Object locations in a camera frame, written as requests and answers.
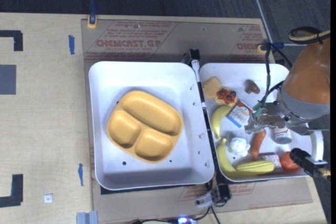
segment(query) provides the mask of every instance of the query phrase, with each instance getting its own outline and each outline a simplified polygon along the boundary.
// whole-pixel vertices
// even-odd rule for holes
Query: toy carrot
[[[256,137],[254,138],[253,144],[251,146],[251,155],[253,158],[256,158],[259,155],[260,146],[265,136],[265,130],[262,130],[261,132],[256,134]]]

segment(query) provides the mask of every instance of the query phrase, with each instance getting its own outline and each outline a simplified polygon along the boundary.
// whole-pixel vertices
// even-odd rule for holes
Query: brown toy
[[[253,80],[247,79],[245,80],[245,91],[247,93],[255,93],[258,94],[260,93],[260,89],[258,87],[258,85],[256,85],[256,83]]]

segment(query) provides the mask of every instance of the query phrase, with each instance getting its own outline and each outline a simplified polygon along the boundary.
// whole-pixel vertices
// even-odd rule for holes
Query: small can
[[[292,137],[290,131],[287,127],[279,128],[275,127],[274,129],[274,140],[278,144],[289,144],[292,142]]]

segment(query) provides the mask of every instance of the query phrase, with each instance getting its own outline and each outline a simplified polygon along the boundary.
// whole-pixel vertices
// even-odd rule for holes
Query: toy banana
[[[226,155],[226,147],[225,147],[226,138],[223,138],[221,144],[217,148],[217,158],[219,167],[222,170],[223,174],[229,178],[238,177],[236,169],[232,166],[232,164],[227,159]]]
[[[217,139],[221,139],[221,135],[219,133],[221,129],[221,120],[222,118],[226,117],[229,112],[231,111],[231,107],[227,105],[222,105],[218,109],[215,110],[215,112],[212,114],[210,125],[214,133],[216,134]]]

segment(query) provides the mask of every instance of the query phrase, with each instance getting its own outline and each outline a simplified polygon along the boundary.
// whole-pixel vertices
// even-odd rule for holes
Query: black tape mark
[[[23,51],[23,36],[20,30],[0,30],[0,37],[13,37],[14,51]]]
[[[20,206],[23,202],[23,174],[12,175],[10,196],[0,197],[0,207]]]

